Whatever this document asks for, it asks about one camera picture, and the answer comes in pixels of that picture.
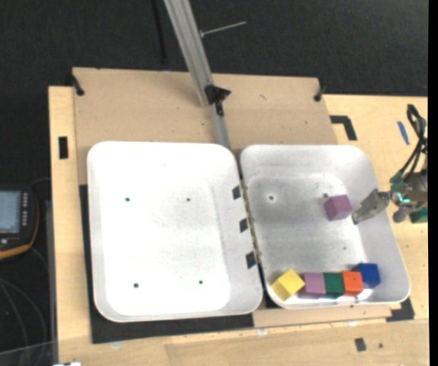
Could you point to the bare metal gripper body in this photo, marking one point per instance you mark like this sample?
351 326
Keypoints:
416 189

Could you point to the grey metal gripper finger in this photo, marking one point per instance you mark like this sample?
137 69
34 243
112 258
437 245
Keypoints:
369 212
371 198

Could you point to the purple cube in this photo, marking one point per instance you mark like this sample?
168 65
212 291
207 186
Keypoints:
314 283
337 207

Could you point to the blue cube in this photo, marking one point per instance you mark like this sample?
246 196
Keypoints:
369 273

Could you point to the orange cube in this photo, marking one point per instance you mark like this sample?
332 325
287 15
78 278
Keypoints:
353 283

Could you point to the white plastic tray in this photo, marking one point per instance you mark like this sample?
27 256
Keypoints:
165 235
299 235

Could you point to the green cube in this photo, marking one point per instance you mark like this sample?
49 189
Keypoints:
333 283

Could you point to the yellow cube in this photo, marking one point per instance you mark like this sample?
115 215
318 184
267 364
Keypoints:
287 284

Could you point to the pale brown flat board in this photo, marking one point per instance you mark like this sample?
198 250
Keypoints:
146 109

